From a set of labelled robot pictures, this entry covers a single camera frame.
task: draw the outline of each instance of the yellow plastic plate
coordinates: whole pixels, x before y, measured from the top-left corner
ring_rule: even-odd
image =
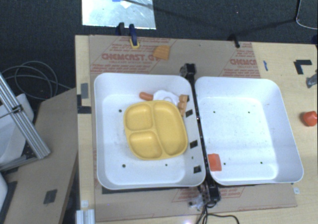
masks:
[[[127,142],[133,154],[144,160],[183,154],[188,137],[178,108],[165,100],[129,106],[124,114]]]

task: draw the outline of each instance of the wooden board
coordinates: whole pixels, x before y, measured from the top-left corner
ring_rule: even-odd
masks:
[[[51,153],[5,177],[17,181],[5,224],[62,223],[77,167],[76,110],[76,89],[40,105],[35,127]],[[52,190],[57,190],[54,202],[43,204]]]
[[[110,37],[109,41],[112,42],[115,37]],[[86,43],[88,42],[88,37],[78,36],[78,42]],[[202,51],[202,46],[211,46],[215,49],[215,46],[220,45],[224,47],[229,47],[224,42],[220,41],[198,41],[198,40],[180,40],[174,45],[174,51],[177,53],[182,53],[182,47],[192,46],[191,52],[194,54],[199,54]],[[317,50],[313,45],[292,45],[292,44],[268,44],[268,43],[253,43],[252,48],[257,60],[259,73],[261,78],[268,78],[276,82],[282,92],[283,99],[285,102],[286,110],[290,119],[292,130],[295,136],[296,144],[298,146],[300,156],[303,162],[305,174],[301,182],[294,184],[295,188],[299,188],[300,194],[296,195],[296,200],[298,206],[296,208],[284,208],[284,209],[274,209],[266,211],[252,211],[252,212],[235,212],[234,214],[240,219],[241,223],[273,223],[279,218],[280,223],[315,223],[314,220],[318,219],[318,211],[316,211],[316,205],[318,205],[318,180],[317,180],[317,126],[306,127],[302,120],[300,119],[300,114],[306,111],[317,110],[317,85],[310,89],[306,86],[306,77],[310,77],[315,73],[317,69]],[[80,49],[77,48],[77,55],[87,54],[87,47],[83,44]],[[304,75],[298,75],[294,66],[295,60],[311,60],[313,66],[303,66]],[[266,61],[268,70],[265,69],[263,61]],[[167,67],[167,70],[178,70],[177,68],[172,68],[169,61],[164,62],[164,64],[157,65],[155,70],[161,70]],[[207,63],[204,64],[203,68],[208,69]],[[82,69],[78,72],[84,72],[86,75],[89,73],[87,65],[82,65]],[[80,83],[87,82],[87,77],[85,80],[80,81]],[[84,149],[89,156],[89,161],[81,162],[80,169],[82,169],[82,174],[91,174],[93,169],[92,162],[92,152],[86,151],[84,146],[88,144],[91,147],[92,138],[90,135],[86,135],[86,140],[83,138],[83,147],[79,147],[79,150]],[[92,191],[94,189],[93,184],[85,184],[81,186],[81,198],[82,191],[85,198],[90,198],[94,200],[94,195]],[[280,205],[271,205],[269,208],[280,208]],[[257,209],[257,206],[253,205],[250,208],[242,209],[251,210]],[[197,216],[182,216],[182,217],[168,217],[168,218],[154,218],[154,219],[142,219],[142,220],[128,220],[125,223],[128,224],[148,224],[148,223],[195,223]],[[209,217],[208,223],[224,223],[224,219],[218,219]],[[107,223],[122,223],[122,221],[107,222]]]

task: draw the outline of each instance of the orange block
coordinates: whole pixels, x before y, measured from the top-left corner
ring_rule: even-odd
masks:
[[[169,59],[169,54],[170,54],[170,46],[166,46],[166,45],[156,47],[156,49],[153,52],[154,57],[164,59],[164,60]]]
[[[303,120],[308,126],[315,126],[317,124],[316,111],[307,112],[303,115]]]
[[[216,153],[208,154],[211,171],[222,171],[220,156]]]

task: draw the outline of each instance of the white cable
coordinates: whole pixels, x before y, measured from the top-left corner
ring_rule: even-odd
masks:
[[[300,10],[300,5],[301,5],[301,4],[302,4],[302,0],[299,0],[299,6],[298,6],[297,15],[296,15],[296,23],[297,23],[299,26],[302,26],[302,27],[304,27],[304,28],[311,29],[311,30],[317,30],[317,28],[305,26],[305,25],[302,25],[300,22],[298,22],[298,15],[299,15],[299,10]]]
[[[46,69],[48,69],[48,70],[51,72],[51,74],[52,74],[54,80],[49,79],[49,78],[48,78],[42,71],[40,71],[39,69],[36,69],[36,68],[34,68],[34,67],[31,67],[31,66],[29,65],[29,64],[31,64],[31,63],[33,63],[33,64],[39,64],[39,65],[41,65],[41,66],[44,66]],[[18,72],[19,72],[20,69],[28,69],[28,70],[31,70],[31,71],[33,71],[33,72],[39,73],[41,76],[35,76],[35,75],[18,75]],[[10,68],[8,68],[8,69],[2,71],[2,73],[5,73],[5,72],[10,71],[10,70],[15,70],[15,71],[14,71],[14,75],[12,75],[12,76],[6,76],[5,79],[12,79],[12,78],[13,78],[14,81],[15,81],[16,86],[18,87],[18,89],[19,89],[21,92],[23,92],[24,94],[26,94],[27,96],[29,96],[29,97],[31,97],[31,98],[34,98],[34,99],[46,100],[47,98],[37,97],[37,96],[34,96],[34,95],[31,95],[31,94],[27,93],[25,90],[23,90],[23,89],[20,87],[19,83],[17,82],[17,78],[18,78],[18,77],[30,77],[30,78],[36,78],[36,79],[41,79],[41,80],[46,81],[46,82],[48,83],[49,90],[50,90],[49,98],[54,97],[54,96],[57,95],[58,87],[59,87],[59,86],[64,87],[64,88],[66,88],[66,89],[71,89],[70,87],[59,83],[59,82],[58,82],[58,79],[57,79],[57,76],[56,76],[55,72],[53,71],[53,69],[52,69],[51,67],[49,67],[47,64],[43,63],[43,62],[39,62],[39,61],[29,61],[29,62],[23,63],[22,65],[19,65],[19,66],[10,67]]]

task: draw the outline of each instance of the black floor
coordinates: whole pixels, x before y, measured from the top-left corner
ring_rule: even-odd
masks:
[[[239,41],[310,43],[317,35],[317,30],[295,22],[297,0],[153,2],[157,30],[138,30],[139,36],[227,40],[235,34]],[[301,24],[317,28],[317,4],[318,0],[302,0]],[[114,28],[82,26],[81,0],[0,0],[0,72],[27,61],[41,61],[52,67],[60,83],[74,87],[74,36],[114,32]],[[45,81],[18,80],[32,95],[50,97]],[[20,93],[13,79],[8,82]],[[60,87],[57,93],[64,90]],[[36,109],[40,100],[30,102]]]

